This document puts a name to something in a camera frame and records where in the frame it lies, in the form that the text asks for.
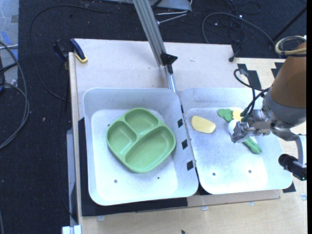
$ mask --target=black floor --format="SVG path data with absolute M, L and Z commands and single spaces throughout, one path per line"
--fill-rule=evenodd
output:
M 53 45 L 60 39 L 69 51 L 71 38 L 146 37 L 133 5 L 92 0 L 19 1 L 19 62 L 31 113 L 14 141 L 0 150 L 0 210 L 6 234 L 59 234 L 62 226 L 69 225 L 61 195 L 68 206 L 66 132 L 71 127 L 71 112 L 70 103 L 64 101 L 60 109 L 57 98 L 66 98 L 68 74 Z M 271 40 L 307 34 L 307 12 L 283 30 L 306 4 L 307 0 L 194 0 L 192 12 L 162 23 L 160 31 L 164 41 L 206 43 L 204 31 L 207 42 L 231 44 L 238 57 L 279 58 Z M 247 22 L 238 24 L 226 13 L 241 15 Z M 7 89 L 0 95 L 0 144 L 18 128 L 23 110 L 24 99 L 16 90 Z

